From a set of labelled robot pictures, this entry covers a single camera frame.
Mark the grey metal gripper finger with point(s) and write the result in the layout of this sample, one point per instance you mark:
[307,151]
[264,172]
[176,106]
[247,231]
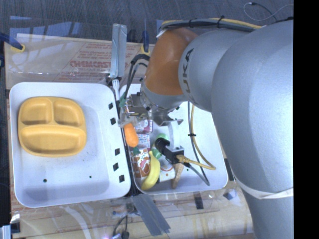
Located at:
[123,122]
[133,120]

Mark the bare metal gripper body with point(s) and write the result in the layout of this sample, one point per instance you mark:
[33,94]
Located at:
[136,106]

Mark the orange carrot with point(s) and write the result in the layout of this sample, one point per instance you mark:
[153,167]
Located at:
[131,136]

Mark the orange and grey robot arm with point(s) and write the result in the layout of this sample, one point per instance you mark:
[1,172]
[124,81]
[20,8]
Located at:
[249,96]

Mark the pink and white carton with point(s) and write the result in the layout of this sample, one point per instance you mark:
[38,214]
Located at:
[145,126]

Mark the white carton with red print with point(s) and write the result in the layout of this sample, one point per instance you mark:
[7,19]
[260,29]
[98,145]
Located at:
[144,140]

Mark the green and white toy vegetable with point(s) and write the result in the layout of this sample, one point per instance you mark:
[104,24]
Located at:
[156,153]

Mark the orange and white carton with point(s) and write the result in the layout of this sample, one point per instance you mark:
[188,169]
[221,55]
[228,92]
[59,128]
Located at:
[140,164]

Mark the yellow banana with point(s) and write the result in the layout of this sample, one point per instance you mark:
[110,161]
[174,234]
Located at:
[154,170]

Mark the white and orange cup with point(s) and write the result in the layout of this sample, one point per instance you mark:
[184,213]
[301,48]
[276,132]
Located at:
[167,173]

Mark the brown bread stick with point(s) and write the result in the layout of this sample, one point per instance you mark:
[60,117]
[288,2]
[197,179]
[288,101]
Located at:
[178,174]

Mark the brown cardboard board, red print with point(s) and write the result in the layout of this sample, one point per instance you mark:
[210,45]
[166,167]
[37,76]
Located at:
[82,61]

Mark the orange divided plate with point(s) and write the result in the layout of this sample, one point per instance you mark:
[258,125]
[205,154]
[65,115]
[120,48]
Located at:
[51,136]

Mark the white plastic tray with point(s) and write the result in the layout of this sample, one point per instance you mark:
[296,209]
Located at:
[69,178]
[211,148]

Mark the black cylinder on white bracket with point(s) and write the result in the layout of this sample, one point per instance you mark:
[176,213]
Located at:
[167,151]

